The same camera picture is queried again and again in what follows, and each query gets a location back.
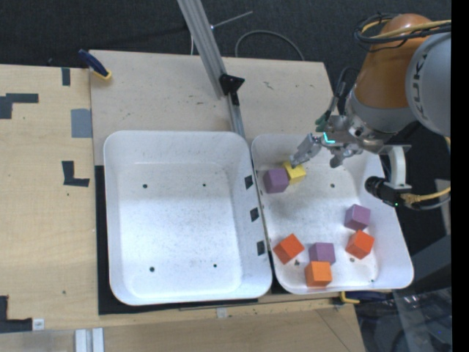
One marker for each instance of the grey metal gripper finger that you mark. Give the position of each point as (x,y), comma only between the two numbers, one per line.
(306,150)
(339,156)

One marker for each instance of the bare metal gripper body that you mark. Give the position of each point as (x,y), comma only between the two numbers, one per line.
(361,134)

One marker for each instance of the yellow cube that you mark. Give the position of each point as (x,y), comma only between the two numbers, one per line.
(297,174)

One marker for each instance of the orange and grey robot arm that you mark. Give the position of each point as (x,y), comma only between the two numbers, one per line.
(388,75)

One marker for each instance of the purple cube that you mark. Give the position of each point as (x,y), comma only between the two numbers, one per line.
(357,216)
(275,181)
(322,251)

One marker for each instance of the white plastic tray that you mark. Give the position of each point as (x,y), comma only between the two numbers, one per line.
(315,215)
(183,226)

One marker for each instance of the orange cube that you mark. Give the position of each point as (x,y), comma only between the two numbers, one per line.
(288,248)
(360,244)
(318,274)

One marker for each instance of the pale wood board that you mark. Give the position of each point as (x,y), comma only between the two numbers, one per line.
(165,94)

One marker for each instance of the black cylinder on white bracket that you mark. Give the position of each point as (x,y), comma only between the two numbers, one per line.
(392,193)

